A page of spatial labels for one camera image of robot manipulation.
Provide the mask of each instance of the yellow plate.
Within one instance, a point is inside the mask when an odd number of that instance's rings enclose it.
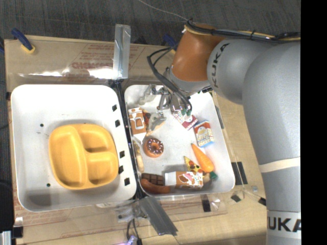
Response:
[[[118,156],[111,134],[93,124],[56,128],[49,138],[52,171],[68,189],[88,189],[112,182],[118,175]]]

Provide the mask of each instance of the toy donut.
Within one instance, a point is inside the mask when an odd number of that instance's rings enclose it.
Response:
[[[150,138],[143,144],[145,154],[152,158],[159,157],[164,152],[164,145],[156,138]]]

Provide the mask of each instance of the white tape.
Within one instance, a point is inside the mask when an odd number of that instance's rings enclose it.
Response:
[[[269,173],[275,170],[287,169],[291,167],[301,166],[301,157],[285,159],[280,161],[273,161],[270,163],[259,165],[261,173]]]

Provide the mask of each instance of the orange carrot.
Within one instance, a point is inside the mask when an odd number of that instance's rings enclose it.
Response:
[[[206,172],[211,173],[215,166],[213,162],[210,160],[210,158],[202,151],[200,150],[195,144],[191,143],[193,152],[195,154],[195,157],[197,158],[200,167]]]

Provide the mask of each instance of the table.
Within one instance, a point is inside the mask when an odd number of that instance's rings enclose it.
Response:
[[[27,36],[37,48],[31,56],[19,49],[19,41],[6,40],[6,73],[8,91],[26,83],[39,80],[24,78],[30,73],[62,69],[63,64],[81,67],[85,62],[103,62],[113,55],[113,43],[83,41],[52,37]],[[92,44],[95,54],[89,53]],[[124,88],[131,84],[156,83],[146,56],[160,46],[132,44],[130,47],[129,79]],[[77,52],[72,61],[72,54]],[[172,62],[173,54],[167,54],[158,64],[164,70]],[[56,83],[48,79],[46,83]],[[213,93],[215,105],[223,121],[224,137],[229,156],[234,165],[243,167],[247,184],[236,185],[230,192],[212,194],[209,201],[217,201],[211,212],[204,212],[201,197],[188,201],[167,201],[162,206],[178,229],[177,236],[159,236],[147,219],[138,218],[137,231],[143,244],[263,244],[266,237],[266,207],[258,202],[265,197],[258,162],[247,131],[242,106],[229,102]],[[10,102],[8,102],[11,122]],[[10,123],[11,148],[13,148],[12,125]],[[15,189],[15,168],[12,154],[15,218],[22,219],[23,238],[17,244],[118,244],[126,242],[127,222],[120,222],[113,206],[87,206],[69,210],[33,213],[19,203]]]

